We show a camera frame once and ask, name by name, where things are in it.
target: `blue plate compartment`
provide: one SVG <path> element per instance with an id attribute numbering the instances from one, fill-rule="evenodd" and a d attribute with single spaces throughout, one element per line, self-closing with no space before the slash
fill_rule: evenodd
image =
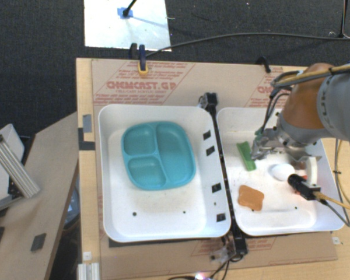
<path id="1" fill-rule="evenodd" d="M 121 140 L 129 179 L 143 190 L 165 190 L 189 183 L 195 160 L 186 132 L 173 122 L 138 124 Z"/>

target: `black carpet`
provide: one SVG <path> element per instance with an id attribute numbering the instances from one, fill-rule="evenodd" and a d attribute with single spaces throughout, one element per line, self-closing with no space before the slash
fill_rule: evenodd
<path id="1" fill-rule="evenodd" d="M 171 43 L 227 33 L 340 33 L 343 0 L 166 0 Z M 84 46 L 83 0 L 0 0 L 0 128 L 31 135 L 76 110 L 75 58 L 127 58 Z M 345 31 L 350 36 L 350 0 Z M 350 41 L 250 36 L 179 47 L 153 60 L 310 65 L 350 60 Z"/>

